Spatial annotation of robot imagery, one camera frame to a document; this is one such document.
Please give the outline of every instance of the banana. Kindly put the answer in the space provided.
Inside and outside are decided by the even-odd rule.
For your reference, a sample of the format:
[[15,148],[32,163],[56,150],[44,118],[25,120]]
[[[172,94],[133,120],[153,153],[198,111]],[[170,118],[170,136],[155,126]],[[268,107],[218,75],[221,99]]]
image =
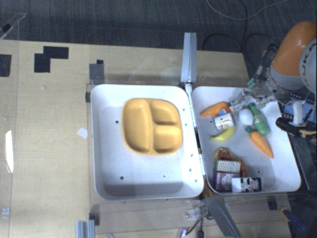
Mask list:
[[216,140],[219,142],[224,142],[226,140],[228,140],[229,138],[231,138],[234,134],[234,132],[236,131],[236,127],[230,127],[225,129],[222,133],[216,135],[216,136],[210,136],[210,140]]

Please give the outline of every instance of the table surface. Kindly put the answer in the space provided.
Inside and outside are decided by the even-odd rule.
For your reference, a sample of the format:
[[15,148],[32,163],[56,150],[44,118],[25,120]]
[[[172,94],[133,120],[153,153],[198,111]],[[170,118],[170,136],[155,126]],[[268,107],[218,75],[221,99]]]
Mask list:
[[[34,54],[42,54],[44,46],[69,47],[69,58],[51,59],[50,73],[35,73]],[[109,82],[177,80],[182,50],[2,40],[0,54],[12,55],[10,77],[0,77],[0,117],[6,120],[0,131],[1,157],[8,130],[14,139],[14,173],[0,175],[0,206],[10,207],[10,215],[0,219],[0,238],[75,237],[76,221],[86,221],[91,207],[88,140],[77,134],[80,128],[87,129],[89,64],[103,60]],[[248,81],[243,56],[238,53],[198,51],[197,72],[198,81],[212,85],[243,87]],[[286,196],[278,200],[280,206],[287,206]],[[265,200],[254,201],[245,210],[237,202],[227,205],[233,219],[240,220],[236,223],[244,237],[291,237],[287,222],[279,211],[268,211]],[[138,214],[151,211],[131,210],[131,223],[138,221]],[[112,225],[122,225],[122,211],[112,206],[108,212],[118,220]],[[148,231],[113,235],[172,238],[178,231],[175,222],[172,229],[149,231],[149,223]],[[222,237],[215,221],[205,221],[204,231],[207,238]]]

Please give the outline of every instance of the green bottle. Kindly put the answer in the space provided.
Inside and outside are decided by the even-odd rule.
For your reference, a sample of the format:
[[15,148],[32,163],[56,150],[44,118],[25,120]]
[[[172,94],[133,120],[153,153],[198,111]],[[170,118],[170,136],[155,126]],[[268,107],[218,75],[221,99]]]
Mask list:
[[268,135],[271,130],[267,125],[264,115],[261,113],[260,110],[257,109],[256,104],[249,104],[249,109],[253,114],[253,124],[254,127],[257,129],[258,133],[260,133],[262,136]]

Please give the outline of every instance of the white ball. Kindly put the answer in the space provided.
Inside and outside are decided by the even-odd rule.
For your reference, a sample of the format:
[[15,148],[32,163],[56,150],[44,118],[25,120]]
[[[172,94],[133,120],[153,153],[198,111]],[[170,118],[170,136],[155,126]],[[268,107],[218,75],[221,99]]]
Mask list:
[[249,109],[242,109],[238,118],[244,125],[251,126],[253,124],[253,114]]

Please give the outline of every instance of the dark floor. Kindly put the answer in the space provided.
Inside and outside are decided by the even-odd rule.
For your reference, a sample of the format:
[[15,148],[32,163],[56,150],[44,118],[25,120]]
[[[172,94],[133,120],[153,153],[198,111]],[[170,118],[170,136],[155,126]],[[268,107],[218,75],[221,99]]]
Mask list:
[[[209,0],[233,17],[245,17],[238,0]],[[241,0],[248,15],[281,0]],[[241,42],[245,20],[225,18],[212,11],[206,0],[0,0],[0,24],[15,13],[27,13],[21,22],[22,40],[107,44],[181,49],[183,33],[196,32],[201,49],[208,34],[222,33]],[[268,43],[280,43],[288,30],[302,20],[316,22],[317,0],[290,0],[265,9],[247,21],[249,72],[259,63]],[[240,51],[235,41],[216,36],[206,50]]]

